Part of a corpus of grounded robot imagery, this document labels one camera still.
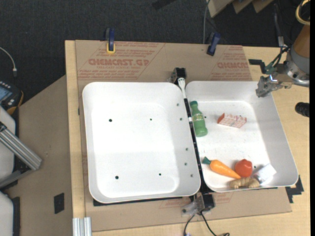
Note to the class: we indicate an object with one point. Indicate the tan ginger root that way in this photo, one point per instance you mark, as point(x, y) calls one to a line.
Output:
point(244, 183)

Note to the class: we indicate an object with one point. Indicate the red tomato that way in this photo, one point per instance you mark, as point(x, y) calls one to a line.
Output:
point(243, 168)

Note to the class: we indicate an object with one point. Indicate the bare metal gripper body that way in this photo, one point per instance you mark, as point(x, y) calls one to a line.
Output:
point(283, 81)

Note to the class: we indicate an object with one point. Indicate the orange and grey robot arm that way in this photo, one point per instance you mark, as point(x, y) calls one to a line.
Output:
point(302, 43)

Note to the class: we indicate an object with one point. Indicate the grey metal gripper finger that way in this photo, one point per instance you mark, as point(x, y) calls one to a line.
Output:
point(261, 90)
point(267, 79)

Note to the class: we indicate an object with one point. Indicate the white plastic tray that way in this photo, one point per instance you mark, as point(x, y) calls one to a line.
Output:
point(137, 141)
point(236, 144)

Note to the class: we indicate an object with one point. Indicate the red and white carton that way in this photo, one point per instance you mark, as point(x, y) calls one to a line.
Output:
point(232, 121)

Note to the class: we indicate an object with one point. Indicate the brown cardboard board red print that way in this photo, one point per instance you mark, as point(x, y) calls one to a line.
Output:
point(152, 63)

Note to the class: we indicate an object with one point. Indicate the green plastic bottle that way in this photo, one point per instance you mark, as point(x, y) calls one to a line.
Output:
point(198, 123)

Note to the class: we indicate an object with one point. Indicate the white packet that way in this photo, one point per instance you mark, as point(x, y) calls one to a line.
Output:
point(266, 172)

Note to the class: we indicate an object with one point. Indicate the orange carrot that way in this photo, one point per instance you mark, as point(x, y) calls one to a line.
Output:
point(222, 168)

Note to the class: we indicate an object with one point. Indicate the thin black and white rod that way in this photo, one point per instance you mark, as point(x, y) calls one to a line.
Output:
point(189, 118)

